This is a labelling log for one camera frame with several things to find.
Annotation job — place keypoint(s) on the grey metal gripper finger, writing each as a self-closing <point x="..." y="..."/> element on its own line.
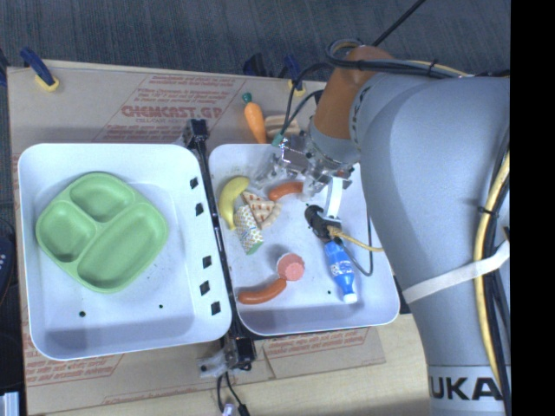
<point x="312" y="190"/>
<point x="266" y="177"/>

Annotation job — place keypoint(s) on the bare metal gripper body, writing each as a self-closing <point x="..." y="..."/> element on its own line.
<point x="303" y="160"/>

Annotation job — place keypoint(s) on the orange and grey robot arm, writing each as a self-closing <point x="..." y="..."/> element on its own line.
<point x="425" y="180"/>

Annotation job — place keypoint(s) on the orange toy sausage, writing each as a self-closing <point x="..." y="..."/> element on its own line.
<point x="284" y="190"/>
<point x="262" y="294"/>

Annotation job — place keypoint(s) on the toy pizza slice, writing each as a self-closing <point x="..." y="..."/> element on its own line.
<point x="265" y="210"/>

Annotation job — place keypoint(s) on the yellow banana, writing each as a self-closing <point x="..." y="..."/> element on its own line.
<point x="229" y="195"/>

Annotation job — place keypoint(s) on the tan toy bread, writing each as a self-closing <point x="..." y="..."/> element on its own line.
<point x="275" y="126"/>

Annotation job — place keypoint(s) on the white patterned carton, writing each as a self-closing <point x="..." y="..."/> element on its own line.
<point x="248" y="230"/>

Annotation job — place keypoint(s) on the orange carrot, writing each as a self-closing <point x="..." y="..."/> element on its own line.
<point x="255" y="119"/>

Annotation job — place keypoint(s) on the pink round can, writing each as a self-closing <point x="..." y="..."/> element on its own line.
<point x="291" y="267"/>

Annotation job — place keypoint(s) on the blue bottle white cap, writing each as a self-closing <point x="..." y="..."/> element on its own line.
<point x="342" y="273"/>

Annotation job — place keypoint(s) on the white plastic tray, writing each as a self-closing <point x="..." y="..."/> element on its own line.
<point x="303" y="314"/>
<point x="182" y="254"/>

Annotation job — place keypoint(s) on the green divided plate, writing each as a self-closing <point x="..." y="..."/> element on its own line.
<point x="102" y="232"/>

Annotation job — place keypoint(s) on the brown cardboard board red print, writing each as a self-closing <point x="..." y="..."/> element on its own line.
<point x="86" y="102"/>

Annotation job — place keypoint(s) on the black cylinder on white bracket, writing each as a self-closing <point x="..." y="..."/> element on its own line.
<point x="333" y="199"/>

